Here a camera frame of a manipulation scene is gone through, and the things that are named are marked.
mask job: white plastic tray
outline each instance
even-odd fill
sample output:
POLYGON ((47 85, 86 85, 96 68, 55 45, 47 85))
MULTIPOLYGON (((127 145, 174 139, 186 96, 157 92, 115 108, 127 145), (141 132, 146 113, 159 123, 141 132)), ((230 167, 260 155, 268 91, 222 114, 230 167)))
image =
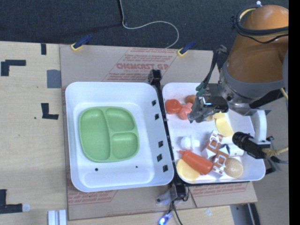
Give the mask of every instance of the white plastic tray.
POLYGON ((73 185, 83 192, 159 186, 174 176, 155 89, 142 82, 75 82, 66 89, 67 129, 73 185), (96 106, 129 110, 138 129, 138 153, 124 161, 94 162, 83 153, 79 116, 96 106))
MULTIPOLYGON (((177 99, 182 104, 185 103, 185 98, 188 95, 196 94, 196 87, 198 83, 168 83, 163 87, 164 102, 169 99, 177 99)), ((201 123, 192 123, 189 120, 182 120, 177 114, 167 114, 167 124, 170 133, 172 150, 174 160, 177 162, 181 158, 179 150, 182 150, 180 141, 184 136, 193 135, 195 139, 200 140, 200 148, 196 148, 193 152, 201 155, 201 144, 209 137, 213 130, 217 131, 214 121, 205 121, 201 123)), ((234 111, 229 111, 225 114, 225 119, 231 126, 234 132, 249 133, 254 136, 254 128, 249 116, 242 116, 234 111)), ((232 143, 232 137, 223 139, 223 143, 232 143)), ((242 182, 260 180, 265 175, 265 165, 263 159, 255 159, 244 153, 241 157, 234 157, 238 159, 244 166, 244 173, 238 179, 233 179, 228 175, 222 176, 219 180, 210 175, 200 175, 196 180, 191 181, 180 177, 183 181, 189 184, 197 183, 222 183, 222 182, 242 182)))

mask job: cardboard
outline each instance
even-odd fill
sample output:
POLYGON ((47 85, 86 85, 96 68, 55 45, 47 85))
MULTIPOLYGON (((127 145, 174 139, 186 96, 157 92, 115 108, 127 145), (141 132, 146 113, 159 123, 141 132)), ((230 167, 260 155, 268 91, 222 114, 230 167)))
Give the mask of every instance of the cardboard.
MULTIPOLYGON (((190 50, 184 57, 179 57, 176 52, 175 49, 91 45, 84 45, 81 50, 74 52, 70 45, 60 45, 69 220, 169 209, 168 205, 157 204, 155 199, 168 190, 168 185, 92 193, 78 191, 73 186, 70 179, 65 89, 74 82, 147 82, 152 69, 161 70, 162 86, 171 82, 200 83, 209 71, 212 51, 190 50)), ((218 81, 216 69, 210 81, 218 81)), ((190 199, 177 203, 177 209, 257 201, 251 182, 192 186, 189 189, 190 199)))

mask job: red toy tomato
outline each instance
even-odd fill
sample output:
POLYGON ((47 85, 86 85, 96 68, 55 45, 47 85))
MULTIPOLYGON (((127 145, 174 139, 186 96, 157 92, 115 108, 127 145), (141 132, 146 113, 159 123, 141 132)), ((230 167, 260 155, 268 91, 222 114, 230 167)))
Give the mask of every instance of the red toy tomato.
POLYGON ((182 106, 176 99, 170 99, 165 102, 165 109, 168 114, 178 113, 182 106))

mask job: black hole on tray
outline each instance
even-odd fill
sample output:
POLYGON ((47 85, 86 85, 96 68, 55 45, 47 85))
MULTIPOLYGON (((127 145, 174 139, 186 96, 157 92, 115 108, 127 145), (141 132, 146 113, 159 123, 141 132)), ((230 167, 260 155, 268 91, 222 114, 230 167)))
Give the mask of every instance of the black hole on tray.
POLYGON ((163 171, 164 171, 164 172, 168 171, 168 165, 164 165, 164 166, 163 166, 163 171))
POLYGON ((159 162, 161 159, 163 159, 163 155, 159 154, 156 158, 157 158, 157 161, 159 162))

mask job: white cable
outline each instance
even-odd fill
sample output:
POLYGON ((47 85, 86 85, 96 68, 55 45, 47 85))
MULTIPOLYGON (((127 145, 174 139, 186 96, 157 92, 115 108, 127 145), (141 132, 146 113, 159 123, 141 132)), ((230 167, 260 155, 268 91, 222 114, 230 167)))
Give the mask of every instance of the white cable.
POLYGON ((165 22, 165 21, 155 21, 155 22, 150 22, 150 23, 147 23, 147 24, 145 24, 145 25, 138 26, 138 27, 134 27, 134 28, 127 27, 127 26, 124 24, 124 11, 123 11, 122 1, 121 1, 121 0, 119 0, 119 1, 120 1, 121 12, 122 12, 122 25, 123 25, 124 28, 129 29, 129 30, 133 30, 133 29, 143 28, 143 27, 146 27, 146 26, 151 25, 151 24, 154 24, 154 23, 166 23, 166 24, 171 25, 171 26, 176 30, 176 32, 177 32, 177 39, 175 40, 175 42, 172 43, 170 46, 168 46, 168 47, 166 47, 166 48, 170 48, 170 47, 174 46, 174 45, 178 42, 178 40, 179 40, 179 31, 178 31, 178 29, 177 29, 172 23, 170 23, 170 22, 165 22))

